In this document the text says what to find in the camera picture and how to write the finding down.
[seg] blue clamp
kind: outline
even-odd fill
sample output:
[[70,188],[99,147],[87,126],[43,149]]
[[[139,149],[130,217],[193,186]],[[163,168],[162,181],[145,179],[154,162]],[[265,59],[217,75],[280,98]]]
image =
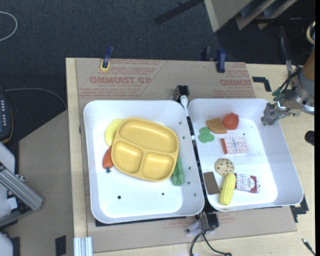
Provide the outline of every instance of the blue clamp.
[[224,73],[225,72],[225,60],[226,60],[226,51],[223,48],[220,48],[216,52],[216,71],[218,73]]
[[109,46],[106,49],[106,53],[105,53],[105,57],[104,59],[101,61],[101,65],[100,65],[100,69],[103,72],[107,72],[109,71],[110,68],[110,58],[112,56],[112,52],[114,51],[114,47],[113,46]]

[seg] green toy vegetable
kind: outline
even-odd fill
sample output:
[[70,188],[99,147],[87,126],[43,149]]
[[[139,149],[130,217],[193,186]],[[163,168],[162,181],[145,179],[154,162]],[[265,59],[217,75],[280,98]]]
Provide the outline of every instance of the green toy vegetable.
[[176,160],[174,171],[171,175],[171,181],[175,186],[181,186],[185,182],[185,175],[182,168],[181,158],[178,157]]

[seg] cardboard sheet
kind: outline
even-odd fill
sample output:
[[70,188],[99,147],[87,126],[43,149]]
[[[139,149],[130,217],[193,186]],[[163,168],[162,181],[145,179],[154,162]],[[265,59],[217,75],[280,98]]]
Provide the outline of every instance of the cardboard sheet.
[[58,242],[60,252],[73,255],[69,148],[68,111],[19,141],[19,173],[43,198],[40,210],[26,213],[4,230],[10,238],[19,237],[21,256],[62,255],[57,251]]
[[[226,62],[225,73],[218,73],[214,61],[110,61],[110,70],[105,73],[100,71],[101,59],[76,58],[87,228],[88,236],[93,238],[94,252],[189,243],[193,236],[186,235],[185,229],[196,220],[194,216],[96,226],[90,208],[83,110],[93,100],[168,100],[177,85],[188,85],[189,101],[196,98],[255,98],[246,64]],[[217,212],[217,215],[220,227],[208,234],[209,240],[296,230],[289,206]]]

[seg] yellow plate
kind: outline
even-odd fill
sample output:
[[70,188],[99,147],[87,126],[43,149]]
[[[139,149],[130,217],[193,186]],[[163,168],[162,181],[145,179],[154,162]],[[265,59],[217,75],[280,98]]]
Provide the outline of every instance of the yellow plate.
[[159,123],[127,118],[115,132],[111,158],[121,172],[147,181],[169,178],[176,166],[179,139],[176,133]]

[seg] wooden surface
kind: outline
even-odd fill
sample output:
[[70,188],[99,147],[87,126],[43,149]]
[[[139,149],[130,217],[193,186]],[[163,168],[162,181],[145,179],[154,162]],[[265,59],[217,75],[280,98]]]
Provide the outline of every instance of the wooden surface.
[[247,16],[245,18],[242,17],[241,13],[239,13],[235,17],[235,21],[238,25],[239,30],[242,30],[246,25],[248,25],[250,22],[252,22],[256,17],[258,17],[264,11],[264,9],[269,7],[275,1],[276,0],[267,0],[267,1],[263,2],[263,4],[261,4],[259,7],[257,7],[249,16]]
[[43,201],[39,210],[23,214],[3,230],[11,239],[19,237],[19,254],[14,255],[54,256],[56,239],[63,241],[63,237],[66,256],[72,255],[74,229],[69,152],[67,110],[19,141],[19,153],[15,155],[19,174]]
[[[264,19],[275,19],[277,18],[280,14],[282,14],[286,9],[288,9],[290,6],[292,6],[296,1],[298,0],[287,0],[285,1],[279,8],[277,8],[272,15],[270,15],[268,18],[266,18],[266,16],[264,15],[264,13],[259,14],[256,19],[257,20],[264,20]],[[265,22],[265,23],[260,23],[258,26],[259,28],[262,30],[263,28],[265,28],[267,25],[269,24],[269,22]]]
[[[286,79],[287,70],[284,65],[248,64],[249,75],[266,77],[274,91]],[[84,238],[88,234],[86,223],[84,179],[82,173],[82,154],[79,134],[79,107],[77,98],[76,60],[66,59],[67,94],[70,132],[70,158],[73,200],[74,237]],[[271,93],[265,91],[262,83],[253,83],[256,98],[272,102]],[[314,131],[314,116],[301,113],[297,117],[289,116],[280,120],[281,127],[289,147],[293,162],[297,169],[305,198],[309,207],[307,214],[298,216],[297,231],[242,238],[213,241],[212,246],[222,252],[231,252],[233,256],[256,255],[312,255],[302,242],[305,238],[316,250],[315,230],[315,154],[314,146],[305,142],[307,131]],[[147,247],[121,251],[95,253],[97,256],[163,256],[189,255],[190,244]],[[201,256],[215,255],[205,242],[197,242],[193,253]]]
[[252,0],[204,0],[213,32],[217,32]]

